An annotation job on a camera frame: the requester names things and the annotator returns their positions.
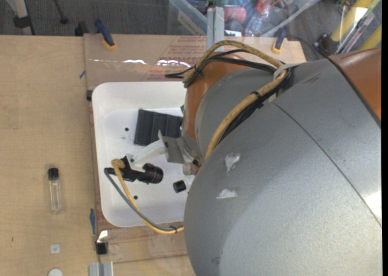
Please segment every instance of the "black vial cap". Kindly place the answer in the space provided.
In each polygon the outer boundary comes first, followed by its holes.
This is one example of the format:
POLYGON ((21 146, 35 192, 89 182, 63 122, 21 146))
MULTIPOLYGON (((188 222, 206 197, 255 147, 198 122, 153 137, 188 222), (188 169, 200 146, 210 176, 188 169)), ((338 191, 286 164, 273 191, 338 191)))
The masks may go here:
POLYGON ((59 171, 58 171, 58 168, 50 168, 48 171, 47 171, 47 174, 48 174, 48 179, 49 180, 56 180, 59 178, 59 171))
POLYGON ((183 180, 179 180, 173 184, 174 190, 176 193, 186 190, 186 185, 183 180))

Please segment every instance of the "table top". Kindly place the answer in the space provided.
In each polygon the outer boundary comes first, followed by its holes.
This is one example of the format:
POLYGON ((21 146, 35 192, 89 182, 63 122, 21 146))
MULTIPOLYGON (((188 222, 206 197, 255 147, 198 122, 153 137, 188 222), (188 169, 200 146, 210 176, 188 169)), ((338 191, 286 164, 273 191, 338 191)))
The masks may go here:
MULTIPOLYGON (((0 271, 87 275, 99 261, 84 38, 0 36, 0 271), (50 211, 47 169, 65 208, 50 211)), ((194 275, 188 256, 114 264, 115 275, 194 275)))

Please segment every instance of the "glass vial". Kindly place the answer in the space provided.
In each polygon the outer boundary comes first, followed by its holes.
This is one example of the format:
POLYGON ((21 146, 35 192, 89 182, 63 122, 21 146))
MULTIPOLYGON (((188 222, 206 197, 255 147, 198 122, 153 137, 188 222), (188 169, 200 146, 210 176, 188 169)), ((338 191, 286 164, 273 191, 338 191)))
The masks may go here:
POLYGON ((62 210, 62 199, 58 168, 50 168, 47 174, 48 185, 50 186, 51 210, 52 212, 59 212, 62 210))

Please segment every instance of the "white tray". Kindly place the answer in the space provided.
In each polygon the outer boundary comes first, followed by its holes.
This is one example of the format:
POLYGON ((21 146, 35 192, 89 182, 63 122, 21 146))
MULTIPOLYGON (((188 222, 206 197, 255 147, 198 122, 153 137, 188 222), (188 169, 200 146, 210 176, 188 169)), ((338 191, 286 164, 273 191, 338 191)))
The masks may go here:
MULTIPOLYGON (((93 91, 101 206, 105 218, 113 225, 129 227, 144 223, 110 184, 104 168, 111 167, 112 159, 128 153, 135 155, 143 148, 133 143, 139 109, 182 116, 180 107, 185 94, 182 82, 110 82, 93 91)), ((129 191, 138 197, 138 207, 152 221, 183 221, 187 191, 177 194, 173 189, 173 183, 184 178, 182 165, 168 163, 165 155, 150 162, 163 170, 163 180, 159 184, 126 182, 129 191)), ((119 184, 116 176, 113 179, 119 184)))

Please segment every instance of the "gray carpet floor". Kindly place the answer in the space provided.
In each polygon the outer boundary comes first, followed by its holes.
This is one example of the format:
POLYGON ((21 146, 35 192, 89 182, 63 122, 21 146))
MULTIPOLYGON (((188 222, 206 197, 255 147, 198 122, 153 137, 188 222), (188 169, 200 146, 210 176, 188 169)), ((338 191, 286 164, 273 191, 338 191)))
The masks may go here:
MULTIPOLYGON (((89 32, 96 32, 93 24, 96 18, 102 20, 112 33, 167 33, 169 0, 59 0, 69 19, 66 25, 59 22, 53 0, 25 1, 37 35, 73 36, 80 21, 85 22, 89 32)), ((322 0, 289 24, 289 37, 304 41, 303 47, 308 60, 322 57, 313 51, 312 44, 323 33, 330 33, 341 18, 334 3, 335 0, 322 0)), ((375 19, 354 49, 381 23, 382 1, 373 12, 375 19)), ((21 30, 13 24, 13 15, 9 5, 0 0, 0 34, 21 34, 21 30)))

